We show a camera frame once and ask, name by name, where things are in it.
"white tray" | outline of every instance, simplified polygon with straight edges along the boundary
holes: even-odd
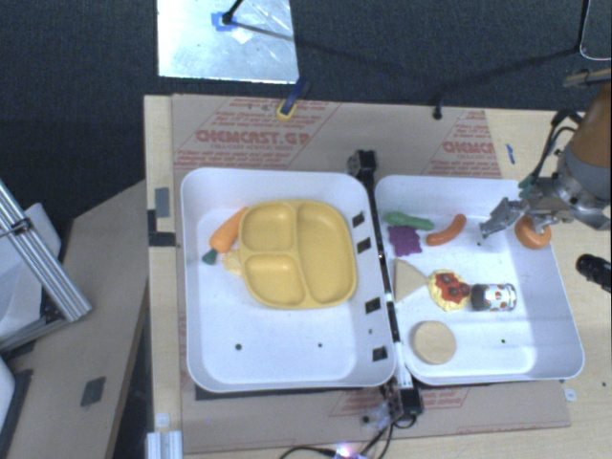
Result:
[[[363,186],[340,173],[202,168],[181,188],[186,271],[186,360],[213,392],[376,386],[395,368],[370,206]],[[311,199],[335,207],[354,242],[358,285],[338,306],[278,310],[257,302],[242,278],[201,261],[208,239],[242,206]],[[364,221],[355,228],[352,220]],[[357,244],[368,239],[371,248]],[[366,311],[368,301],[379,309]]]
[[[584,354],[551,246],[533,251],[521,246],[513,229],[482,239],[478,223],[503,197],[518,198],[514,181],[389,176],[376,189],[381,218],[388,211],[429,218],[445,228],[462,212],[468,223],[450,243],[402,257],[425,276],[449,269],[469,284],[510,282],[518,302],[510,312],[476,312],[468,308],[445,312],[427,287],[397,304],[404,360],[410,373],[431,385],[498,383],[567,379],[582,369]],[[395,253],[382,223],[387,265]],[[457,340],[454,357],[442,365],[421,361],[412,351],[410,335],[424,320],[444,322]]]

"black fabric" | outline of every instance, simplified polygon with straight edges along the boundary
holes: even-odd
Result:
[[[573,52],[582,0],[290,0],[308,98],[583,110],[606,68]],[[610,54],[612,0],[585,44]],[[144,177],[142,97],[284,97],[288,86],[157,76],[156,0],[0,0],[0,178],[69,219]]]

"metal plate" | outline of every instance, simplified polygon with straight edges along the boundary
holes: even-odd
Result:
[[[299,77],[289,0],[157,0],[159,74],[264,83]]]

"wooden table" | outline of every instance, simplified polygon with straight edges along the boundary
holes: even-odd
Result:
[[[485,113],[503,178],[522,180],[537,163],[554,112],[486,110]],[[170,99],[146,98],[149,210],[155,209],[156,186],[167,186],[170,196],[174,194],[172,127]],[[372,144],[376,149],[376,139],[372,139]],[[507,144],[513,149],[514,163],[507,154]],[[548,162],[549,170],[554,162],[553,159]],[[158,232],[175,230],[175,212],[171,203],[170,207],[167,215],[157,220]],[[566,428],[396,440],[385,457],[574,459],[584,454],[589,457],[608,456],[612,449],[612,434],[609,433],[612,419],[610,295],[579,275],[575,264],[583,253],[609,259],[610,232],[595,232],[579,222],[574,222],[553,227],[553,233],[557,263],[585,354],[582,372],[564,384],[566,389],[574,390],[577,397],[574,402],[568,404],[572,425]],[[149,263],[156,430],[167,432],[180,430],[182,427],[176,253],[167,247],[152,247],[149,250]],[[186,455],[185,458],[263,459],[278,457],[282,452],[283,449],[279,448],[259,449],[192,454]],[[296,452],[291,457],[307,458],[313,455],[312,452]]]

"toy carrot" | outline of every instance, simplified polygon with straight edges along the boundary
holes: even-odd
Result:
[[[210,245],[210,250],[202,257],[202,261],[212,265],[217,259],[217,253],[225,253],[229,251],[233,242],[236,241],[238,237],[238,232],[240,230],[240,219],[247,211],[248,208],[241,208],[236,211],[230,219],[228,219],[223,225],[221,225],[217,230],[210,236],[208,240],[208,244]]]

